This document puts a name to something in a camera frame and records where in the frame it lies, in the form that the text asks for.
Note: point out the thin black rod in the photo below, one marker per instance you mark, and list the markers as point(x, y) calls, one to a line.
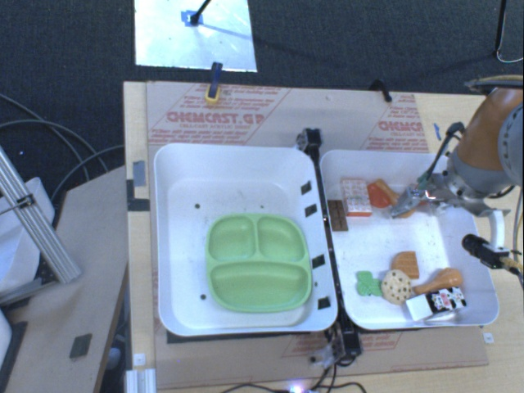
point(329, 236)

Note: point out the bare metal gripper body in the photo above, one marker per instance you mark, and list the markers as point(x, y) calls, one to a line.
point(444, 195)

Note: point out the white plastic tray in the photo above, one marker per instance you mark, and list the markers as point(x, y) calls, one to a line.
point(184, 236)
point(376, 244)

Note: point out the brown chocolate bar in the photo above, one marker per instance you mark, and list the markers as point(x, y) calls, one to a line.
point(338, 216)

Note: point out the green toy lettuce leaf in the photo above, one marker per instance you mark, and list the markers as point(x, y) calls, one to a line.
point(368, 284)

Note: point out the orange chicken drumstick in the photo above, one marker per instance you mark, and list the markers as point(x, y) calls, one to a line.
point(440, 281)

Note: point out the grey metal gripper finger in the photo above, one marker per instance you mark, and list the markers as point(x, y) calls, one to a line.
point(414, 204)
point(399, 208)

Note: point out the black cylinder on white bracket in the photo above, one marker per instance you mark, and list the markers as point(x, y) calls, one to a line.
point(485, 250)

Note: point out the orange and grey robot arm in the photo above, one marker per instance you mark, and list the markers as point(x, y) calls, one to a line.
point(489, 137)

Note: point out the orange bread slice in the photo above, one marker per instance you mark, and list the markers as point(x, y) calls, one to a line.
point(406, 263)

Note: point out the green divided plate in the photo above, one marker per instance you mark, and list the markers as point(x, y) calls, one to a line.
point(258, 276)

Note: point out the chocolate chip biscuit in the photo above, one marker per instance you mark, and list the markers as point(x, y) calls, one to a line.
point(395, 287)

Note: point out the cow print milk carton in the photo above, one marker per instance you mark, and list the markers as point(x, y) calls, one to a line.
point(436, 303)

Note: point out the brown cardboard board red print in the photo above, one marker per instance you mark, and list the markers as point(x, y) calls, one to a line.
point(245, 113)

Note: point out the red pizza slice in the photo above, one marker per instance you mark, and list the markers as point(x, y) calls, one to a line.
point(378, 195)

